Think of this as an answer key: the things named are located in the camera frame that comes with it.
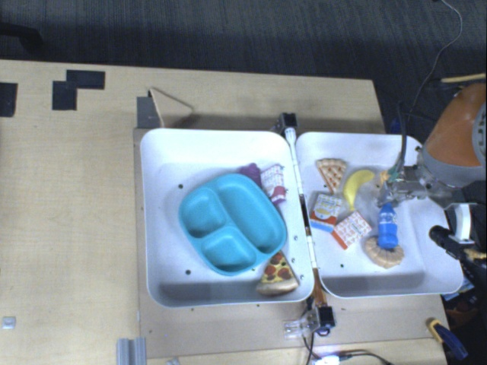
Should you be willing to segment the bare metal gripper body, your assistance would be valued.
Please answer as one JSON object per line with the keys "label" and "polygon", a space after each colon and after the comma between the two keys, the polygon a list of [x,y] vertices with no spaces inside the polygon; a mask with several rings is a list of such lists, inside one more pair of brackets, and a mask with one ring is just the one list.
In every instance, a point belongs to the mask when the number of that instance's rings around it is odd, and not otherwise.
{"label": "bare metal gripper body", "polygon": [[404,194],[406,200],[427,198],[434,192],[434,176],[423,165],[393,167],[387,171],[390,194]]}

